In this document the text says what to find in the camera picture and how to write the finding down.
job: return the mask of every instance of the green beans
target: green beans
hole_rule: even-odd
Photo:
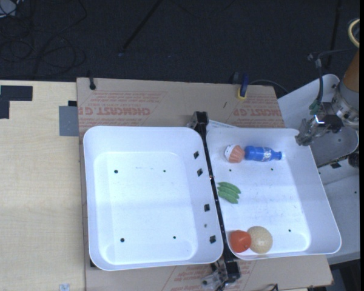
[[[232,204],[238,204],[239,194],[241,190],[234,184],[228,182],[219,182],[217,187],[217,194],[219,197],[226,199]]]

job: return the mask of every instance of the white object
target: white object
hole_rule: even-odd
[[[223,253],[201,136],[187,127],[84,135],[89,252],[103,270],[212,263]]]
[[[216,128],[207,134],[215,182],[240,190],[238,204],[220,198],[224,228],[265,227],[272,235],[270,251],[235,253],[240,259],[335,253],[341,236],[326,197],[310,147],[299,146],[295,129]],[[286,153],[280,161],[244,160],[231,164],[224,156],[232,143],[241,147],[269,146]]]

